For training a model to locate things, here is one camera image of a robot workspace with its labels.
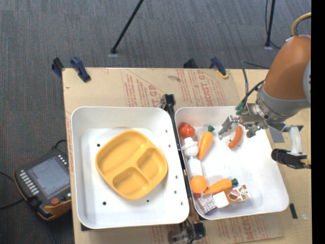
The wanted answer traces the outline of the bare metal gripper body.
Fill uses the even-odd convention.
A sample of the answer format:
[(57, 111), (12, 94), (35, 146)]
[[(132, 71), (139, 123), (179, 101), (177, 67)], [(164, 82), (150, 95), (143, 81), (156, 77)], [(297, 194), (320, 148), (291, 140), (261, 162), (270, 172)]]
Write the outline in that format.
[(270, 110), (262, 103), (247, 103), (238, 108), (239, 123), (247, 132), (257, 132), (268, 129), (266, 120)]

